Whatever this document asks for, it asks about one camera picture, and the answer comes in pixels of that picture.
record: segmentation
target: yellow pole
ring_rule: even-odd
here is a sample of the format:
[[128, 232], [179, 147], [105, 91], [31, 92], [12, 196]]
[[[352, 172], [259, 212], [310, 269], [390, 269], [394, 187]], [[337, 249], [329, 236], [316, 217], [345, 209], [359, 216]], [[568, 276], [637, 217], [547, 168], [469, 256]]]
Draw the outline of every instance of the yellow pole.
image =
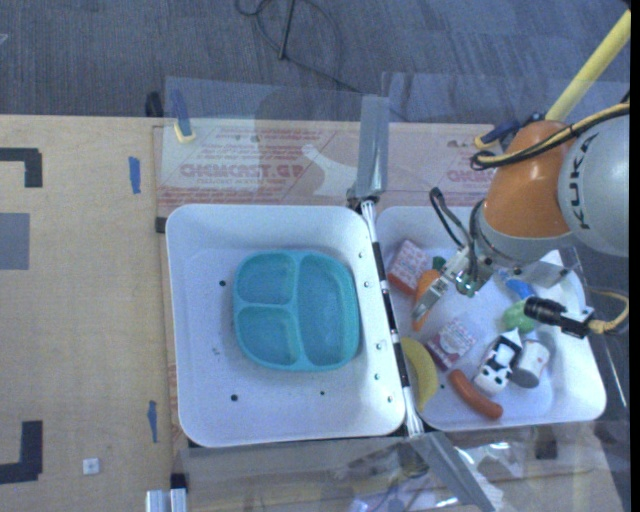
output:
[[563, 121], [589, 90], [631, 37], [631, 10], [628, 9], [613, 26], [600, 46], [582, 66], [575, 78], [545, 115], [550, 121]]

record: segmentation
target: white tray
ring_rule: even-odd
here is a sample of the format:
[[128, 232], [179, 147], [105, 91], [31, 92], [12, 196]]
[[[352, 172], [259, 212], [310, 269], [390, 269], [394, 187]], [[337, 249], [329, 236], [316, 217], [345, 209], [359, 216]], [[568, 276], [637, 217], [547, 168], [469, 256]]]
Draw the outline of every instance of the white tray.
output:
[[[187, 205], [169, 216], [166, 239], [178, 412], [192, 441], [223, 447], [381, 436], [402, 425], [402, 387], [362, 217], [345, 207]], [[362, 334], [347, 365], [288, 372], [242, 353], [233, 277], [244, 257], [265, 249], [317, 250], [351, 270]]]
[[[451, 210], [467, 224], [470, 208]], [[446, 234], [435, 210], [430, 207], [393, 207], [384, 210], [378, 217], [377, 234], [387, 266], [406, 238], [425, 248], [431, 257], [448, 258], [455, 252], [454, 243]], [[545, 259], [561, 264], [560, 255], [555, 251]], [[419, 335], [411, 329], [413, 299], [393, 287], [391, 293], [402, 336], [411, 336], [424, 342], [455, 316], [463, 323], [472, 325], [478, 342], [454, 366], [471, 378], [488, 345], [501, 332], [500, 318], [503, 312], [515, 302], [513, 296], [503, 290], [492, 279], [470, 299], [450, 287], [434, 306]], [[575, 273], [570, 273], [550, 289], [537, 288], [536, 292], [564, 304], [569, 310], [576, 311], [584, 305], [583, 289]], [[436, 429], [454, 432], [589, 421], [600, 416], [606, 405], [606, 394], [588, 339], [568, 336], [561, 333], [558, 327], [540, 326], [536, 331], [538, 334], [546, 332], [553, 337], [556, 353], [543, 370], [536, 388], [524, 389], [511, 383], [494, 398], [504, 408], [500, 420], [486, 419], [470, 409], [448, 385], [446, 373], [441, 371], [438, 371], [440, 388], [424, 410], [419, 411], [421, 417]]]

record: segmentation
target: carrot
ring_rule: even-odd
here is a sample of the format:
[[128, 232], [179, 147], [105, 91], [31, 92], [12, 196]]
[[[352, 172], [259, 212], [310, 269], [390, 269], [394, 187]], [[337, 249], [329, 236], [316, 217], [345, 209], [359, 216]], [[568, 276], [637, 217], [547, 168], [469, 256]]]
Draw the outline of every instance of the carrot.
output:
[[[429, 286], [431, 286], [431, 283], [433, 283], [439, 277], [440, 277], [440, 272], [434, 268], [425, 270], [422, 273], [422, 275], [420, 276], [420, 279], [418, 280], [418, 286], [416, 288], [415, 302], [418, 302], [418, 300], [420, 300], [420, 297], [422, 297], [424, 293], [429, 289]], [[413, 330], [416, 332], [420, 332], [420, 330], [422, 329], [422, 326], [427, 321], [428, 317], [429, 317], [429, 312], [427, 311], [420, 320], [412, 322], [411, 325], [413, 327]]]

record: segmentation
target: hot dog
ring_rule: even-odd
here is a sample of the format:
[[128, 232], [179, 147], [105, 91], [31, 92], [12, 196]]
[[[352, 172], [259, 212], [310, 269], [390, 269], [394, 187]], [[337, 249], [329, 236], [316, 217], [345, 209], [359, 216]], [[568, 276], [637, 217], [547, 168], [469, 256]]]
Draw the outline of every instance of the hot dog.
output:
[[475, 411], [492, 420], [497, 420], [502, 416], [502, 406], [480, 393], [461, 370], [452, 370], [449, 373], [449, 382], [460, 397]]

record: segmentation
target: small white block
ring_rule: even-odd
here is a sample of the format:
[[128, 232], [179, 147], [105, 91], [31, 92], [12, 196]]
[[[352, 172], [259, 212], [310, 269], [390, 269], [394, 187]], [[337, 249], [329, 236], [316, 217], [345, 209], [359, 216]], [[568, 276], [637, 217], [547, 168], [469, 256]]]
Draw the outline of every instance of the small white block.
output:
[[97, 475], [100, 473], [100, 459], [84, 459], [82, 461], [83, 475]]

